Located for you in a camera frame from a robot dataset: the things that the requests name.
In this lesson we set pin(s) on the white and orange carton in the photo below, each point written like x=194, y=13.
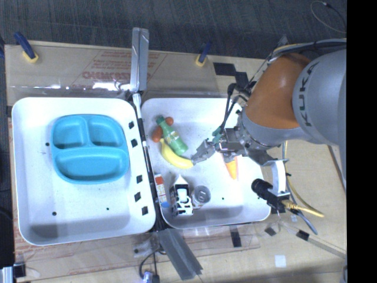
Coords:
x=160, y=187

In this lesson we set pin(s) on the black cylinder on white bracket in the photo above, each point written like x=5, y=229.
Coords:
x=266, y=192

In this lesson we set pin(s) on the orange carrot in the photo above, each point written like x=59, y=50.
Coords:
x=232, y=169

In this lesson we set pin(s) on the small silver can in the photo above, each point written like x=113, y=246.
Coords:
x=201, y=195

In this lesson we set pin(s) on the yellow banana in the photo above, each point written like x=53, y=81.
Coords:
x=176, y=161

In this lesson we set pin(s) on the thin black and white rod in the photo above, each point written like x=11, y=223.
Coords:
x=137, y=105

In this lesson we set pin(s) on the green plastic bottle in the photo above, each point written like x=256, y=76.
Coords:
x=173, y=140

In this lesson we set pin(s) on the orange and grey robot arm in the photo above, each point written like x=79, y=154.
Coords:
x=294, y=99

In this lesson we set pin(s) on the black and white milk carton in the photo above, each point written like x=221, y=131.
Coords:
x=181, y=200

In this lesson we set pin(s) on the white plastic tray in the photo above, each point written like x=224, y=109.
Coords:
x=235, y=205
x=79, y=211

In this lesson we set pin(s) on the blue divided plate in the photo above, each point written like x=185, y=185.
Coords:
x=88, y=161

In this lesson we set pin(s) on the brown cardboard board red print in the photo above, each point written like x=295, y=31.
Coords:
x=73, y=66

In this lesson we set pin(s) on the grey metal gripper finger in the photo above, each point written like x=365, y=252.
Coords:
x=203, y=151
x=229, y=158

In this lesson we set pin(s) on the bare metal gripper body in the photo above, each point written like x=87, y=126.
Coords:
x=232, y=141

